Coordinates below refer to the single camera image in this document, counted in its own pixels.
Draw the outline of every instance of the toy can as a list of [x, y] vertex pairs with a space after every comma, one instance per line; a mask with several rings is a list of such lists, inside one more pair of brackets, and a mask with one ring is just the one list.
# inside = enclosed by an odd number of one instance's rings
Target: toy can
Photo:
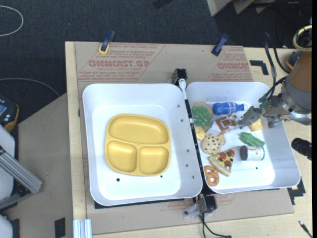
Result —
[[240, 157], [244, 161], [261, 161], [264, 158], [264, 148], [260, 145], [243, 145], [240, 148]]

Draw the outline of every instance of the pretzel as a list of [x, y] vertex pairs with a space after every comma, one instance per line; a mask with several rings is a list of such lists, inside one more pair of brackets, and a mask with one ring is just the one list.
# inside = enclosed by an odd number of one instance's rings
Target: pretzel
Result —
[[204, 166], [206, 182], [209, 186], [216, 186], [219, 183], [219, 174], [217, 169], [212, 166]]

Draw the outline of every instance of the wooden table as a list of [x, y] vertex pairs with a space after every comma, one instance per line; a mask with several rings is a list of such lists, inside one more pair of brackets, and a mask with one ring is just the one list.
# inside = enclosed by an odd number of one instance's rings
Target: wooden table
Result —
[[[262, 48], [244, 48], [247, 60], [263, 60], [269, 65], [265, 50]], [[281, 61], [292, 54], [294, 50], [279, 49], [278, 54]], [[83, 174], [83, 159], [80, 134], [80, 119], [78, 117], [78, 89], [77, 89], [77, 71], [76, 71], [76, 52], [75, 43], [65, 43], [66, 52], [66, 73], [67, 73], [67, 97], [68, 97], [68, 115], [69, 115], [69, 140], [70, 140], [70, 158], [71, 158], [71, 179], [72, 179], [72, 200], [73, 200], [73, 218], [74, 220], [87, 219], [87, 210], [85, 204], [85, 188]], [[254, 81], [262, 82], [268, 86], [272, 85], [271, 77], [264, 77], [260, 67], [250, 66], [250, 71]], [[287, 74], [277, 68], [277, 79]], [[299, 137], [311, 142], [312, 128], [304, 126], [294, 121], [285, 122], [285, 129], [289, 141]], [[294, 205], [294, 214], [259, 217], [234, 221], [223, 221], [210, 223], [210, 228], [219, 234], [230, 234], [234, 238], [254, 238], [254, 237], [309, 237], [299, 225], [302, 221], [312, 232], [313, 230], [313, 210], [312, 210], [312, 163], [305, 156], [294, 151], [299, 170], [303, 179], [306, 193], [303, 197], [296, 197]], [[130, 231], [122, 233], [112, 233], [104, 235], [95, 235], [98, 238], [122, 238], [122, 237], [202, 237], [202, 225], [183, 225], [169, 228], [156, 228], [150, 230]]]

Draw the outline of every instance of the green pickle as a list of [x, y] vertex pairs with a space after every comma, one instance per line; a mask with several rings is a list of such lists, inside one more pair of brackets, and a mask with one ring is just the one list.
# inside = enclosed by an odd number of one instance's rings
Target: green pickle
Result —
[[197, 126], [205, 126], [211, 125], [211, 117], [208, 112], [208, 109], [204, 106], [197, 106], [192, 108], [192, 115], [195, 125]]
[[247, 133], [247, 132], [242, 132], [240, 139], [243, 143], [250, 146], [259, 146], [259, 145], [264, 146], [265, 145], [265, 143], [262, 140], [254, 137], [251, 133]]

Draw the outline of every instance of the blue bottle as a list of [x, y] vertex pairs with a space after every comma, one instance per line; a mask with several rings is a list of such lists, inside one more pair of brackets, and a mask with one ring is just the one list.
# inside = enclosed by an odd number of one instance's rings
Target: blue bottle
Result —
[[244, 104], [236, 104], [235, 102], [215, 103], [212, 106], [215, 115], [228, 115], [238, 111], [244, 111]]

